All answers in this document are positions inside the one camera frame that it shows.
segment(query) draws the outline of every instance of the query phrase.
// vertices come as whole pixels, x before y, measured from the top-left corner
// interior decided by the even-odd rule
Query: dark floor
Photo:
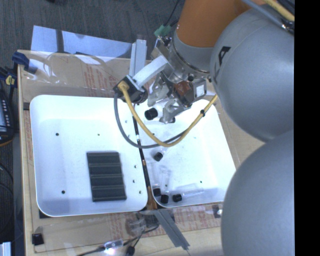
[[[0,67],[13,67],[16,50],[31,48],[33,27],[41,26],[93,37],[133,43],[147,40],[147,58],[155,43],[153,32],[170,16],[177,0],[2,0],[0,1]],[[170,21],[179,18],[184,0],[180,0]],[[4,93],[9,96],[9,87]],[[14,91],[12,110],[18,120],[18,95]],[[19,161],[13,159],[12,143],[0,147],[0,244],[14,241],[14,184],[10,176],[19,172]]]

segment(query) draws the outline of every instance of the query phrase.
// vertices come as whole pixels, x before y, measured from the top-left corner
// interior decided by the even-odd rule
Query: gray cable
[[[122,134],[123,138],[132,146],[138,148],[138,149],[152,149],[152,148],[156,148],[159,146],[159,144],[152,144],[152,145],[139,145],[134,143],[125,133],[122,125],[121,125],[121,121],[119,118],[119,111],[118,111],[118,93],[114,94],[114,98],[113,98],[113,107],[114,107],[114,115],[115,115],[115,120],[116,120],[116,124],[118,125],[118,128],[120,130],[120,133]],[[179,137],[181,137],[182,134],[184,134],[185,130],[181,133],[179,133],[178,135],[168,139],[165,141],[165,143],[169,143],[172,142],[176,139],[178,139]]]
[[[254,8],[258,12],[266,16],[268,19],[274,22],[277,26],[283,27],[284,24],[275,16],[273,16],[268,10],[264,9],[261,5],[258,5],[255,2],[252,2],[251,0],[242,0],[242,2],[246,3],[248,6]]]

